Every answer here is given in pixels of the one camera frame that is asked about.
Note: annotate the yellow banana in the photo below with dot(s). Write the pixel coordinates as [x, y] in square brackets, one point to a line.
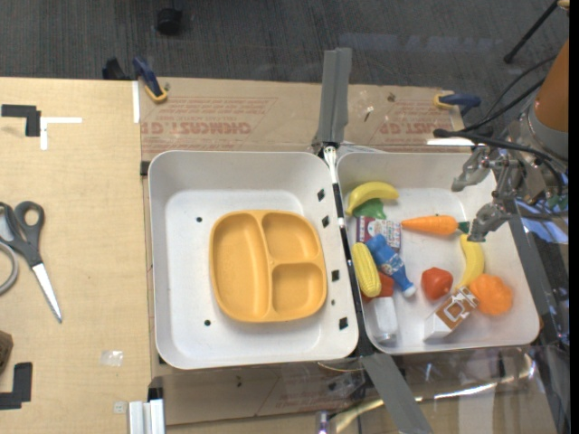
[373, 190]
[472, 260]

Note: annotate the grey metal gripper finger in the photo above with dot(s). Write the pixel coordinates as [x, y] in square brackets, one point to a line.
[487, 219]
[470, 169]

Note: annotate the white plastic tray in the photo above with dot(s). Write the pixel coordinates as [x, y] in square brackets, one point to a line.
[185, 260]
[429, 256]

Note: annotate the brown cardboard board red print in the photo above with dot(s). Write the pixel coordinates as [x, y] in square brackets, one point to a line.
[280, 120]

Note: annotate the red toy tomato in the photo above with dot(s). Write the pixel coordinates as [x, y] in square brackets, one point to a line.
[436, 283]

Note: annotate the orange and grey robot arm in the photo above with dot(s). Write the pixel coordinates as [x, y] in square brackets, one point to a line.
[556, 97]

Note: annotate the colourful printed carton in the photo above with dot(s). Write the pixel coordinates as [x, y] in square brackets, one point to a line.
[389, 231]

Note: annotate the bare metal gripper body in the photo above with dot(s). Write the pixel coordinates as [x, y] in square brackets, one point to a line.
[524, 174]

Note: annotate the thin black and white rod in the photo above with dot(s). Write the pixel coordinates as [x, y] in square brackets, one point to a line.
[337, 197]

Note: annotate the blue bottle white cap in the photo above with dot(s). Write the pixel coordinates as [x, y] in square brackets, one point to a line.
[386, 256]

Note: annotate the yellow corn cob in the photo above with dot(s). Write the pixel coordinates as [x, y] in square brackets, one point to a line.
[365, 269]

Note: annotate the orange carrot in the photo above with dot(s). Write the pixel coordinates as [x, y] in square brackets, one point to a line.
[432, 224]

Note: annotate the green toy pepper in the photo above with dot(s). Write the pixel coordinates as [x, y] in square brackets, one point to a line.
[373, 209]

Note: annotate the orange toy pumpkin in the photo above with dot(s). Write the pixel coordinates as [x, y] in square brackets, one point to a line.
[493, 294]

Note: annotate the brown and white carton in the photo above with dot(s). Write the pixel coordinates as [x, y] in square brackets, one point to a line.
[452, 314]

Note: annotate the white bottle red cap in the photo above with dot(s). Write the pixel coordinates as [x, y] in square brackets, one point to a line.
[384, 317]

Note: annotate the orange divided plate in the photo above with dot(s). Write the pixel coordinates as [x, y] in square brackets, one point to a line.
[246, 265]

